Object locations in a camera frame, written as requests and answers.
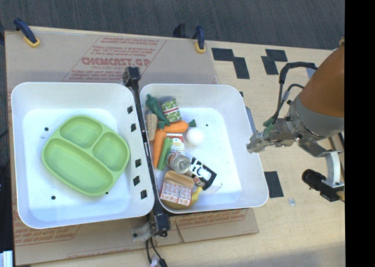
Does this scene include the white ball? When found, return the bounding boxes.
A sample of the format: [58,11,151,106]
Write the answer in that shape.
[185,127,206,146]

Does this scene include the dark green toy pepper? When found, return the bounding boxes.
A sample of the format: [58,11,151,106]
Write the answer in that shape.
[145,93,171,128]

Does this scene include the red and white carton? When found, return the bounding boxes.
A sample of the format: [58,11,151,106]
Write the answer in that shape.
[166,132,186,156]

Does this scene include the beige waffle cone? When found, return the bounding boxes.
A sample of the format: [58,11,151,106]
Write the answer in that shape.
[145,112,159,142]

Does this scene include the tan toy bread bun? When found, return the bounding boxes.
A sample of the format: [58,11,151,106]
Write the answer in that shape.
[163,169,195,190]

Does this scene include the orange carrot with green top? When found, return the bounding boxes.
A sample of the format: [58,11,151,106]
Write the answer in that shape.
[158,119,197,135]

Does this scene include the orange and white packet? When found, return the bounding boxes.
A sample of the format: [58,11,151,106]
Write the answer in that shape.
[159,180,193,207]

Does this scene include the brown cardboard board red print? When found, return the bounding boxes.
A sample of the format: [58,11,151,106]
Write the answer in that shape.
[4,25,260,266]

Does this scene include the thin black and white rod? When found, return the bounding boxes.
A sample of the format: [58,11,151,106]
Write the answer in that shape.
[129,80,161,242]

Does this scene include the green divided plate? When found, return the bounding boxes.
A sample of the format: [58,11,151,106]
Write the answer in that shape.
[41,114,131,197]

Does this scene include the white plastic tray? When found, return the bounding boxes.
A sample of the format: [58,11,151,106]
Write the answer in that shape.
[11,81,156,230]
[139,83,270,215]

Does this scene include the light green toy bean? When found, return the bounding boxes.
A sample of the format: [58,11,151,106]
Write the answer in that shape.
[156,136,174,172]

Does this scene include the black cylinder on white bracket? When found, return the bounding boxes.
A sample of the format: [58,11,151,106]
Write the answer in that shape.
[301,149,345,203]

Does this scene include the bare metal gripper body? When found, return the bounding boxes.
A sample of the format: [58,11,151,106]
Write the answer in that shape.
[262,116,326,148]

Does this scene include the black and white carton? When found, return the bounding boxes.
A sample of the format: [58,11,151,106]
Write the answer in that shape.
[188,156,218,191]

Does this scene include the green and red can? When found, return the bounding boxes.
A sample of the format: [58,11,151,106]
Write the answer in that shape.
[160,98,182,123]

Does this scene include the black block with thin wires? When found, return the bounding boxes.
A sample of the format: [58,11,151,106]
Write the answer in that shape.
[149,212,172,237]
[122,66,142,87]

